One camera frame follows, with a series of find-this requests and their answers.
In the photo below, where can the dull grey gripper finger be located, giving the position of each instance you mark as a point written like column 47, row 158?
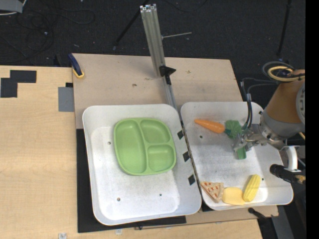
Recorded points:
column 238, row 142
column 248, row 146

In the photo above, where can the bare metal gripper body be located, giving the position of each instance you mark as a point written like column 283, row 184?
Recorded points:
column 256, row 134

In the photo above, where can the green broccoli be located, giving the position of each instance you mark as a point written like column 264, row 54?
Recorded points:
column 233, row 128

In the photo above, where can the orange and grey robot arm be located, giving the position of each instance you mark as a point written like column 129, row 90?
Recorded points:
column 284, row 101

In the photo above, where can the white plastic tray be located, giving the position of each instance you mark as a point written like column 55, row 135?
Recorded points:
column 139, row 195
column 216, row 158

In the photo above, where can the orange carrot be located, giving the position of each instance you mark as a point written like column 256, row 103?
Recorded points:
column 211, row 126

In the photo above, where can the yellow corn cob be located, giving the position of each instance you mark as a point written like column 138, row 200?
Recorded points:
column 251, row 188

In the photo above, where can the thin black rod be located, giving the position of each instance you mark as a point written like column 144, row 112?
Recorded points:
column 191, row 155

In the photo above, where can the pale yellow rounded piece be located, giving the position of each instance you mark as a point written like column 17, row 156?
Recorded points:
column 233, row 196

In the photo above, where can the beige and red pizza slice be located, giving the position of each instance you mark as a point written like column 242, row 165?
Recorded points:
column 213, row 189

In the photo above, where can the green divided plate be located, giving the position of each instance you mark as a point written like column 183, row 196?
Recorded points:
column 129, row 146

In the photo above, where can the brown cardboard board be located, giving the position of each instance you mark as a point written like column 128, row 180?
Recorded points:
column 119, row 83

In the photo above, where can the black cylinder on white bracket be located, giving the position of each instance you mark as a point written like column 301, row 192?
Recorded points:
column 292, row 158

